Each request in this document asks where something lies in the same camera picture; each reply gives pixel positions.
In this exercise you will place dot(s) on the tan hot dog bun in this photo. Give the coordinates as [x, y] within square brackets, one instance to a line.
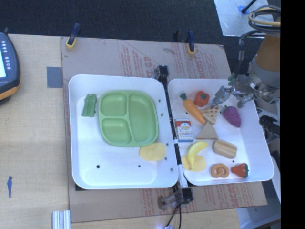
[225, 148]

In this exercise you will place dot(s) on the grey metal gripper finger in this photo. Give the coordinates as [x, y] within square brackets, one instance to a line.
[220, 96]
[244, 100]

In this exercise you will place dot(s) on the red bell pepper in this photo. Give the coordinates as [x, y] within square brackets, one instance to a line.
[201, 98]

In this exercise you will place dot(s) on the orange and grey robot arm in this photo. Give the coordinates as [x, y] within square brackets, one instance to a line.
[269, 54]

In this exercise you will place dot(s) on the orange pretzel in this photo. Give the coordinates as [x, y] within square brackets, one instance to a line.
[219, 170]

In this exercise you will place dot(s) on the tan pizza slice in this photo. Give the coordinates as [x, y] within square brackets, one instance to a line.
[210, 114]

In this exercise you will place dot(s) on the orange carrot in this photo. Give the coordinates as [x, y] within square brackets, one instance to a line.
[194, 110]

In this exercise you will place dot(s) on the red strawberry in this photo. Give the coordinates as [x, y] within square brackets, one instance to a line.
[239, 170]

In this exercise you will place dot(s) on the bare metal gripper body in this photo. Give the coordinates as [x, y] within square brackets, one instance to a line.
[261, 92]

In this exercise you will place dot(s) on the brown cardboard board red print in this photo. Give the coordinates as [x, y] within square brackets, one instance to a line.
[100, 56]

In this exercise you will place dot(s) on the yellow flat crisp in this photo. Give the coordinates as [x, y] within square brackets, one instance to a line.
[152, 152]
[200, 164]

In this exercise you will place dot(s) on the tan triangular bread slice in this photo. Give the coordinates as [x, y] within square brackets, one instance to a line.
[207, 132]

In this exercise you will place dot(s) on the green divided plate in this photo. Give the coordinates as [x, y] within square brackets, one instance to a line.
[140, 118]

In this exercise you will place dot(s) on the thin black and white rod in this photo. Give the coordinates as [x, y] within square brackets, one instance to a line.
[177, 151]

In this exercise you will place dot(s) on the purple grapes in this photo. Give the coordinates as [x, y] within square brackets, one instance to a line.
[232, 116]

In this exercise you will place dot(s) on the white plastic tray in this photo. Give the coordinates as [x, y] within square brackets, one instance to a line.
[252, 149]
[114, 170]

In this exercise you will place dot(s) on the red and white carton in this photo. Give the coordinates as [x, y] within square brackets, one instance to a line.
[184, 130]

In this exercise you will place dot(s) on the yellow banana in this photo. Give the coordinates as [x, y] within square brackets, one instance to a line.
[194, 151]

